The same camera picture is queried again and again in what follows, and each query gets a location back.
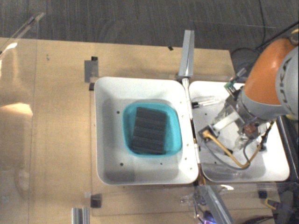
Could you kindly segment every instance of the wooden table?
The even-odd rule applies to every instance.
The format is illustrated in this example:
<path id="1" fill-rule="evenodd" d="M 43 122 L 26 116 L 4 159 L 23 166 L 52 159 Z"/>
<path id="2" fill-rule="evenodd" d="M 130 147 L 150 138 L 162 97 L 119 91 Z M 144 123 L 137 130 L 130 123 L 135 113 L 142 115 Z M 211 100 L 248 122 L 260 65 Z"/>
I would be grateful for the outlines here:
<path id="1" fill-rule="evenodd" d="M 22 66 L 22 57 L 34 52 L 34 48 L 37 51 L 32 142 L 31 149 L 23 151 L 24 160 L 30 163 L 29 223 L 70 223 L 72 207 L 89 206 L 89 196 L 96 183 L 100 183 L 94 174 L 93 100 L 89 84 L 84 83 L 84 60 L 98 57 L 100 77 L 174 79 L 182 49 L 42 40 L 22 42 L 17 65 Z M 227 81 L 234 74 L 228 51 L 195 49 L 193 80 Z M 120 192 L 124 188 L 112 189 Z M 230 204 L 235 220 L 271 214 L 257 199 L 257 194 L 250 200 L 248 205 Z M 192 218 L 192 208 L 186 208 L 173 213 L 91 215 L 91 223 L 192 224 Z M 20 220 L 7 214 L 0 223 L 20 223 Z"/>

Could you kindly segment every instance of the black sponge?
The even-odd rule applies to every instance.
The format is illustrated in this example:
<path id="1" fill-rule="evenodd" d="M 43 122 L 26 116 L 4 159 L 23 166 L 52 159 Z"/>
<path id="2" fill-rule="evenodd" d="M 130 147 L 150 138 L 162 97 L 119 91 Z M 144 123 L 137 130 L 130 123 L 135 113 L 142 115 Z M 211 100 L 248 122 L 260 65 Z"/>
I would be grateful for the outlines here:
<path id="1" fill-rule="evenodd" d="M 137 107 L 131 150 L 137 154 L 165 154 L 166 113 Z"/>

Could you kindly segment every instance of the teal bowl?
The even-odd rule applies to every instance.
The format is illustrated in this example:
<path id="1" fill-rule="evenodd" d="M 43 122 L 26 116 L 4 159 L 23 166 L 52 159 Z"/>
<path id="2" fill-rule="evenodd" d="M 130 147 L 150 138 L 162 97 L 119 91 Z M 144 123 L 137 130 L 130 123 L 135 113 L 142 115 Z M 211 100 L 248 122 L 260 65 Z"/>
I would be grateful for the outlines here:
<path id="1" fill-rule="evenodd" d="M 166 126 L 164 138 L 164 154 L 137 154 L 130 146 L 132 143 L 136 110 L 138 107 L 162 111 L 166 113 Z M 169 105 L 163 103 L 140 102 L 132 103 L 125 107 L 122 112 L 122 132 L 127 150 L 138 157 L 168 157 L 176 154 L 182 148 L 182 136 L 177 112 Z"/>

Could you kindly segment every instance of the gray carpet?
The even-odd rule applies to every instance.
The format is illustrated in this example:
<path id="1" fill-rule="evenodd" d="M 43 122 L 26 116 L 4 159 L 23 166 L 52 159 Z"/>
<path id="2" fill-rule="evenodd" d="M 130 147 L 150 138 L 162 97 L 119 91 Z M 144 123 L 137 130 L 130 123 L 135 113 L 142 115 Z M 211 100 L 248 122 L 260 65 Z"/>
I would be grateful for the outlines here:
<path id="1" fill-rule="evenodd" d="M 299 0 L 261 0 L 266 39 L 298 20 Z M 255 47 L 263 39 L 258 0 L 0 0 L 0 36 L 45 12 L 40 39 L 195 47 Z M 242 52 L 243 60 L 254 54 Z"/>

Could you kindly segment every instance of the orange tube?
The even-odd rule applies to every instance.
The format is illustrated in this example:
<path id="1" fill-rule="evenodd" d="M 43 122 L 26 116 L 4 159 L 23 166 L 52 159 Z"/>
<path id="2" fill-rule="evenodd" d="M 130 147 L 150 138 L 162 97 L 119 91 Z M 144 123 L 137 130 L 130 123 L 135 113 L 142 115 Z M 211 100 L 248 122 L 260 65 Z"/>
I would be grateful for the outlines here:
<path id="1" fill-rule="evenodd" d="M 262 52 L 244 86 L 248 98 L 263 104 L 280 104 L 275 88 L 276 75 L 282 60 L 292 49 L 290 41 L 281 38 Z"/>

